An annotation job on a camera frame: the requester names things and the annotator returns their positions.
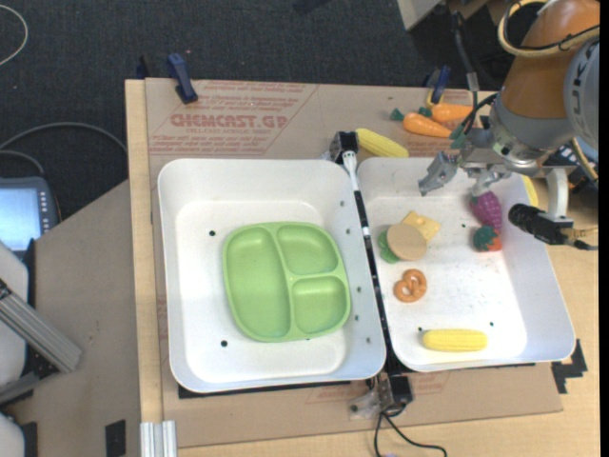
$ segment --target monitor screen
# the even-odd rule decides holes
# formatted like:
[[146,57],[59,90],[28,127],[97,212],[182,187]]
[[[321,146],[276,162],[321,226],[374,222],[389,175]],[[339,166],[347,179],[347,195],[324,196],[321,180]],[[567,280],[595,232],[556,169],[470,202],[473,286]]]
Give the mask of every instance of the monitor screen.
[[0,241],[11,250],[23,251],[40,235],[37,190],[0,189]]

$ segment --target wooden table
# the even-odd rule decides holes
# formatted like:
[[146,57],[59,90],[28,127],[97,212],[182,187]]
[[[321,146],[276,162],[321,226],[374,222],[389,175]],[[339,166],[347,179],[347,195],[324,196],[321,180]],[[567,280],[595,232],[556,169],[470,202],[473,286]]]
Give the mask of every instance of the wooden table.
[[[140,405],[142,422],[165,420],[157,328],[151,198],[147,152],[147,97],[143,81],[126,82],[129,183],[133,232],[133,269],[137,318]],[[536,184],[540,205],[544,184]],[[569,214],[576,226],[598,224],[598,209],[574,198]],[[472,455],[538,456],[599,455],[599,258],[595,252],[552,247],[550,257],[587,364],[582,378],[569,379],[561,396],[563,411],[409,427],[408,437],[445,447],[451,457]],[[373,430],[311,437],[191,447],[181,456],[241,455],[374,455]],[[382,429],[382,453],[435,455],[408,446],[390,429]]]

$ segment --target orange carrot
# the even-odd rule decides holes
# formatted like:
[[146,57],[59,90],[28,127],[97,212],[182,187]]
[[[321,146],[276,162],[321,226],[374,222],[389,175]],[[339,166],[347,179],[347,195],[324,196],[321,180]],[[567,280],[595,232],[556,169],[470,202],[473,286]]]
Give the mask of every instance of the orange carrot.
[[431,118],[441,124],[455,120],[463,120],[472,111],[469,105],[459,105],[456,103],[440,102],[431,109]]
[[405,115],[402,125],[408,132],[429,135],[431,137],[448,137],[451,132],[445,126],[414,111]]

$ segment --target green divided plate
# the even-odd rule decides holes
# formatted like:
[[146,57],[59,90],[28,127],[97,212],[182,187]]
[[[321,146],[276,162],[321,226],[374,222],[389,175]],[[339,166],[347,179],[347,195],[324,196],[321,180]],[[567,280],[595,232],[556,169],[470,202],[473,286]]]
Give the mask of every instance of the green divided plate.
[[237,228],[225,240],[223,268],[235,322],[255,340],[326,335],[351,310],[341,254],[334,239],[313,224]]

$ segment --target pretzel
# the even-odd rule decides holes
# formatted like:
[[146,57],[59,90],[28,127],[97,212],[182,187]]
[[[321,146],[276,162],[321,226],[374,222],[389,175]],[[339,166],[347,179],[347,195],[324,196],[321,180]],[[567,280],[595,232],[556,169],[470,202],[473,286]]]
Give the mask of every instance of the pretzel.
[[393,287],[393,294],[400,301],[413,303],[422,298],[427,291],[427,280],[418,269],[408,269],[402,279]]

